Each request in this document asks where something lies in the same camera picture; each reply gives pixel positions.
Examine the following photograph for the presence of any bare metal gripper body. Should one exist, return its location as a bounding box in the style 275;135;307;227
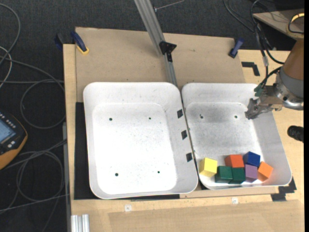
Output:
256;84;304;113

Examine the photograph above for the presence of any white plastic tray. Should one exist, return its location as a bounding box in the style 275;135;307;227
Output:
181;82;293;191
83;81;199;200

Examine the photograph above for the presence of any blue cube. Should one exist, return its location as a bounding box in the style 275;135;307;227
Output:
242;151;261;167

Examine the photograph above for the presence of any red cube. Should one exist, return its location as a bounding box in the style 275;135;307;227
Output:
224;154;245;169

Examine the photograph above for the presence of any orange cube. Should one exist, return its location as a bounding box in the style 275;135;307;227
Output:
256;161;274;182

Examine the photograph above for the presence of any purple cube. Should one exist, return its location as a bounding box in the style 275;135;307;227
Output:
244;163;259;182

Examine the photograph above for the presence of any green cube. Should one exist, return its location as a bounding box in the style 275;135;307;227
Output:
228;167;247;185
214;165;234;184

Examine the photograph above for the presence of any yellow cube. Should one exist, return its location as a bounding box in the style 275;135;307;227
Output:
198;157;218;178

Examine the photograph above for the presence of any brown cardboard board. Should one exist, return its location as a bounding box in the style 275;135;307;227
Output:
74;27;277;199

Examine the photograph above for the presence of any black cylinder on white bracket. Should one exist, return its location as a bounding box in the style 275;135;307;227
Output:
287;125;304;143

